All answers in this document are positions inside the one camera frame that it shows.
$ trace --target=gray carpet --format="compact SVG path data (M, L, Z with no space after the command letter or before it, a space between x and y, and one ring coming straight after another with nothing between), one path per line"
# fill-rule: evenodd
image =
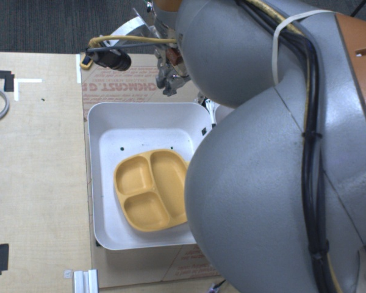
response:
M347 15L361 2L302 1ZM0 0L0 51L79 53L90 38L110 34L129 20L133 7L147 19L143 0ZM366 5L356 17L366 20Z

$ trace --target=white zip tie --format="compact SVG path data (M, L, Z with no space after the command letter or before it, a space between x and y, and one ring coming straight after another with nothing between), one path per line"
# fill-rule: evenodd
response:
M293 22L295 20L301 20L303 18L307 18L309 16L319 14L319 13L334 13L334 12L328 11L328 10L313 10L313 11L308 11L308 12L292 15L292 16L286 18L283 22L281 22L275 29L274 37L273 37L273 56L271 59L274 85L278 85L278 83L279 83L279 79L278 79L278 46L279 46L278 38L279 38L279 34L283 30L283 28L285 28L291 22Z

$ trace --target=table surface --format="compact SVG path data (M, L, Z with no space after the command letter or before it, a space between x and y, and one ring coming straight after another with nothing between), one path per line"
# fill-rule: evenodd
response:
M0 292L72 292L72 270L92 268L82 87L75 54L0 52L21 82L0 120ZM220 277L103 289L206 292ZM237 292L224 284L223 292Z

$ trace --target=white tray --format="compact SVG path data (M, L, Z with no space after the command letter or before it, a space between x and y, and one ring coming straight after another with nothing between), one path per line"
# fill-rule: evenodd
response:
M127 222L115 194L113 172L129 156L173 149L190 161L212 129L208 111L195 103L99 103L88 113L96 240L109 250L194 244L187 223L156 232Z

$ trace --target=yellow divided plate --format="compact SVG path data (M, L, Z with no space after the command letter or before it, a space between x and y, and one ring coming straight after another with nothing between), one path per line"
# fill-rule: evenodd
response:
M171 150L148 151L120 162L114 171L114 186L128 222L140 231L186 222L186 172L187 163Z

